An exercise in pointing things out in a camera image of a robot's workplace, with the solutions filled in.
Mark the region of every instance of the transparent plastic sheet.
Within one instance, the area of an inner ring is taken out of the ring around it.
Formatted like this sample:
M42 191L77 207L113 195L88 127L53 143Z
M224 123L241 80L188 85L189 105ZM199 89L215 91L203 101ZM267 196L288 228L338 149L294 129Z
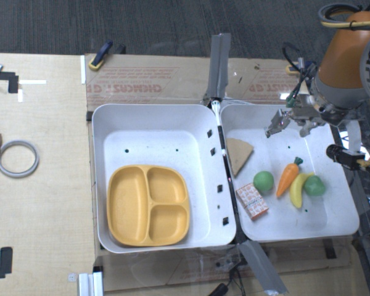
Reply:
M89 62L92 57L87 55L85 62ZM108 55L98 72L86 67L88 112L93 113L99 106L108 103L205 105L209 66L209 58ZM286 73L286 66L284 60L229 59L229 83L222 106L283 104L285 93L291 92L298 81L296 76ZM89 125L90 136L91 133L92 126ZM90 143L92 194L96 201L92 139ZM95 208L94 218L96 228L98 217ZM95 243L95 265L104 267L105 290L114 294L116 290L126 293L126 290L140 289L141 295L148 295L158 287L161 295L170 295L173 293L171 286L191 283L188 290L185 290L194 295L207 295L215 288L212 287L214 282L216 285L220 282L228 283L229 268L233 269L236 260L241 260L237 247L230 244L203 249L112 254L103 248L97 236ZM273 243L273 248L269 245L265 243L263 248L269 251L266 254L271 261L274 260L273 266L280 274L347 266L350 262L349 246L345 238L338 243L340 253L332 260L326 256L322 239L303 240L300 245L297 242L291 245L289 252L287 242ZM248 266L242 265L238 269L242 277L253 277ZM231 295L241 294L238 283L230 285ZM259 282L253 280L252 284L252 291L249 291L251 295L270 293L264 291Z

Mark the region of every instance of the dark fabric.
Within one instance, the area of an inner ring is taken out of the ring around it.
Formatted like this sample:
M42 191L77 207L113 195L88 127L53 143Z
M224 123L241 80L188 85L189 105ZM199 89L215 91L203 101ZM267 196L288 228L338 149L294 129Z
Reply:
M230 57L283 59L284 41L321 60L334 34L326 4L370 0L0 0L0 52L85 54L105 40L128 54L209 57L211 35L231 33Z

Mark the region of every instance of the banana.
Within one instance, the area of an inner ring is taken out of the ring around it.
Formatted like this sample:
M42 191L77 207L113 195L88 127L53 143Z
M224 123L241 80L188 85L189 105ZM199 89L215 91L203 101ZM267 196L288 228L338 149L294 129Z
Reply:
M305 184L306 180L314 175L313 172L310 173L299 173L289 188L289 195L290 201L295 207L300 208L302 207L303 197L302 197L302 189L303 185Z

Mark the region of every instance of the wooden table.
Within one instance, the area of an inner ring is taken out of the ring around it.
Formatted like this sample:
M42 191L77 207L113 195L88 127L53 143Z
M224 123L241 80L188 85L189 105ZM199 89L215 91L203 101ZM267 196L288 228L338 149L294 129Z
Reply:
M23 84L23 102L0 81L0 133L3 142L24 139L40 155L30 176L12 179L0 172L0 248L14 251L12 273L0 279L0 295L76 295L74 277L90 273L95 237L86 90L80 56L0 54L3 71ZM14 147L3 159L19 170L33 161ZM367 295L358 255L351 245L350 264L281 275L291 295ZM254 277L244 280L249 295L264 295ZM124 290L110 295L207 295L219 282ZM231 284L228 295L240 290Z

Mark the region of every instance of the orange carrot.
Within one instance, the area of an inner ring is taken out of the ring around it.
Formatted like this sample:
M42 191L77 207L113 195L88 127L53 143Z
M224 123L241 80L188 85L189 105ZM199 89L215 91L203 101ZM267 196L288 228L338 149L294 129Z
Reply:
M293 180L298 175L298 166L303 163L303 160L296 157L293 163L288 164L282 172L277 188L277 197L281 196L285 190L292 184Z

